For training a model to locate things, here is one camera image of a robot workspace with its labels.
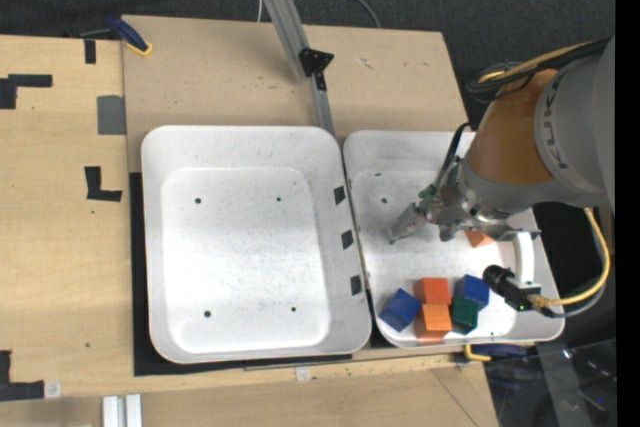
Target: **orange block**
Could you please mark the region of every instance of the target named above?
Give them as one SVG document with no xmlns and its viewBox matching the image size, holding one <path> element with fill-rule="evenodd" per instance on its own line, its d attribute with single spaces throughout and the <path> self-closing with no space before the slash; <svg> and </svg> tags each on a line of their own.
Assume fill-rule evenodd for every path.
<svg viewBox="0 0 640 427">
<path fill-rule="evenodd" d="M 413 286 L 413 296 L 425 304 L 451 304 L 447 278 L 422 278 Z"/>
<path fill-rule="evenodd" d="M 467 235 L 471 247 L 486 246 L 487 244 L 495 242 L 489 235 L 485 235 L 481 231 L 464 230 L 464 233 Z"/>
<path fill-rule="evenodd" d="M 449 306 L 446 304 L 423 304 L 414 321 L 419 343 L 442 340 L 453 329 Z"/>
</svg>

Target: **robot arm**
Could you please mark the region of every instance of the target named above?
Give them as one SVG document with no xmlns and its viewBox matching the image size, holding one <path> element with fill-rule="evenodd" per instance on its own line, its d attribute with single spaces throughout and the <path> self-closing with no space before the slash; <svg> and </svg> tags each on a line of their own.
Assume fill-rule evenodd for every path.
<svg viewBox="0 0 640 427">
<path fill-rule="evenodd" d="M 489 71 L 470 90 L 497 88 L 464 158 L 455 154 L 465 125 L 436 181 L 398 218 L 390 243 L 427 222 L 443 242 L 461 229 L 516 240 L 509 218 L 548 201 L 583 208 L 609 201 L 615 213 L 615 37 Z M 518 274 L 499 278 L 525 297 L 531 290 Z"/>
</svg>

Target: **green block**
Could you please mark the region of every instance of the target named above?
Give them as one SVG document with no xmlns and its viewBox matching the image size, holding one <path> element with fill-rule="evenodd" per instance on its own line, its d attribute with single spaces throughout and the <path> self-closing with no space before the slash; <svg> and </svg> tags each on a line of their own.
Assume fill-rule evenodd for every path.
<svg viewBox="0 0 640 427">
<path fill-rule="evenodd" d="M 478 327 L 478 303 L 454 296 L 451 302 L 451 323 L 456 333 L 466 335 Z"/>
</svg>

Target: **empty white tray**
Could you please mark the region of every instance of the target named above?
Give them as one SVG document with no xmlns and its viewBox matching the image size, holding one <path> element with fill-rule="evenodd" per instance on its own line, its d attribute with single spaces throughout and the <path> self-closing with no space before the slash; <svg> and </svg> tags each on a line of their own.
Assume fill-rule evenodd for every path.
<svg viewBox="0 0 640 427">
<path fill-rule="evenodd" d="M 178 363 L 351 353 L 371 319 L 342 158 L 314 127 L 142 145 L 150 333 Z"/>
<path fill-rule="evenodd" d="M 409 203 L 418 200 L 418 192 L 435 180 L 452 135 L 362 131 L 345 141 L 343 153 L 351 201 L 376 318 L 398 288 L 413 295 L 413 285 L 420 278 L 447 278 L 453 296 L 455 282 L 464 274 L 481 278 L 484 269 L 492 264 L 515 269 L 511 243 L 474 249 L 462 231 L 453 240 L 441 242 L 438 227 L 431 224 L 411 237 L 389 244 L 389 231 L 397 217 Z M 473 134 L 462 134 L 459 155 L 464 155 L 472 140 Z M 531 211 L 519 214 L 512 224 L 537 229 Z M 533 241 L 533 247 L 534 280 L 542 285 L 543 295 L 557 297 L 540 237 Z M 380 319 L 377 324 L 392 344 L 403 348 L 421 346 L 413 324 L 401 332 Z M 490 292 L 489 304 L 479 313 L 478 327 L 466 336 L 450 332 L 441 344 L 550 340 L 563 327 L 563 319 L 550 319 L 534 311 L 517 313 L 502 297 Z"/>
</svg>

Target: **wooden table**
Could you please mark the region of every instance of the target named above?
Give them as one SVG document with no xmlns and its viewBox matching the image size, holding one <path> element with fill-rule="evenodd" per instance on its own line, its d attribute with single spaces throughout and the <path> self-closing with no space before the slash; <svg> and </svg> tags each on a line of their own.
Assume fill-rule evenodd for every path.
<svg viewBox="0 0 640 427">
<path fill-rule="evenodd" d="M 0 349 L 13 350 L 12 382 L 43 379 L 60 383 L 62 391 L 59 399 L 0 404 L 0 425 L 3 417 L 33 419 L 46 411 L 65 418 L 74 411 L 88 414 L 100 397 L 128 393 L 145 394 L 145 416 L 157 419 L 152 425 L 170 424 L 171 411 L 200 411 L 196 417 L 206 418 L 205 395 L 215 396 L 211 403 L 218 406 L 227 404 L 217 414 L 230 422 L 256 414 L 233 409 L 242 397 L 275 414 L 274 401 L 299 395 L 290 406 L 291 425 L 299 425 L 292 420 L 296 415 L 306 414 L 315 415 L 318 425 L 337 425 L 338 418 L 359 424 L 385 407 L 415 418 L 431 414 L 450 425 L 496 425 L 482 367 L 456 367 L 451 354 L 434 354 L 440 350 L 365 347 L 353 361 L 310 367 L 308 383 L 296 382 L 293 367 L 134 377 L 127 188 L 138 156 L 131 141 L 165 124 L 160 112 L 184 123 L 293 125 L 313 123 L 313 111 L 307 86 L 289 78 L 269 24 L 128 21 L 154 44 L 146 60 L 116 41 L 97 41 L 96 63 L 87 64 L 82 40 L 0 37 L 0 78 L 51 74 L 54 80 L 52 88 L 19 88 L 16 109 L 0 110 Z M 326 76 L 339 140 L 365 128 L 449 131 L 465 120 L 441 34 L 306 30 L 312 46 L 336 54 Z M 203 57 L 225 48 L 227 59 Z M 216 80 L 202 82 L 210 73 Z M 191 86 L 167 89 L 178 78 Z M 125 89 L 128 136 L 98 134 L 97 98 L 122 96 Z M 206 95 L 194 91 L 215 93 L 216 100 L 207 103 Z M 100 166 L 102 187 L 122 190 L 122 200 L 88 200 L 85 166 Z M 384 399 L 376 393 L 398 386 L 404 398 L 390 396 L 386 406 L 380 402 Z M 218 391 L 211 395 L 213 388 Z M 167 393 L 179 404 L 175 408 L 167 408 Z M 326 397 L 326 411 L 316 393 Z M 354 407 L 361 413 L 345 402 L 352 394 L 359 397 Z M 427 408 L 431 413 L 424 412 L 425 394 L 437 401 L 437 407 Z M 409 397 L 417 409 L 404 403 Z M 465 413 L 456 417 L 461 410 Z M 282 419 L 276 424 L 289 425 Z"/>
</svg>

